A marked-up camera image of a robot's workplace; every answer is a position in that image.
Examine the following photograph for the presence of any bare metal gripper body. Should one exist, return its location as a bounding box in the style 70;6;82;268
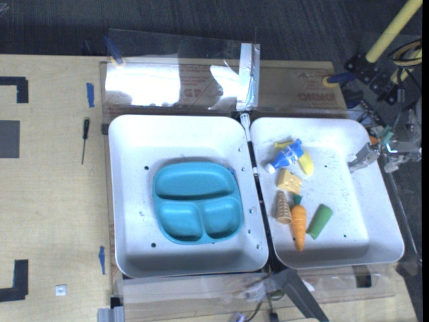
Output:
380;140;422;164

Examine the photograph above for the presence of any white plastic tray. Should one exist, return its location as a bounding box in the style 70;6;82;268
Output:
107;113;269;279
249;117;406;270

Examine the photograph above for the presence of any yellow banana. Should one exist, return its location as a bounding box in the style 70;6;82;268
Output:
273;140;315;176

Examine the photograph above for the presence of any blue and white bottle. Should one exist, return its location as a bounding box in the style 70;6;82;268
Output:
264;138;304;175

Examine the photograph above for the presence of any green cylinder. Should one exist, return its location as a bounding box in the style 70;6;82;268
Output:
306;203;334;240

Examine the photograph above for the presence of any yellow cheese wedge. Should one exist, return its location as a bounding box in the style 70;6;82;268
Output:
276;168;303;195

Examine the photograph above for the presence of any orange carrot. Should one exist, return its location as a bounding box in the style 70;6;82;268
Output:
290;194;308;252

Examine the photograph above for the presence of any beige ice cream cone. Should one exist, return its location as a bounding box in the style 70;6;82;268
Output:
275;191;293;225

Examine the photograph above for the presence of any blue divided plate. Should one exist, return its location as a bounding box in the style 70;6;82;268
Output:
151;161;244;246

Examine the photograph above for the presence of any black screwdriver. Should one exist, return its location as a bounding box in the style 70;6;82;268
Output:
80;117;91;166

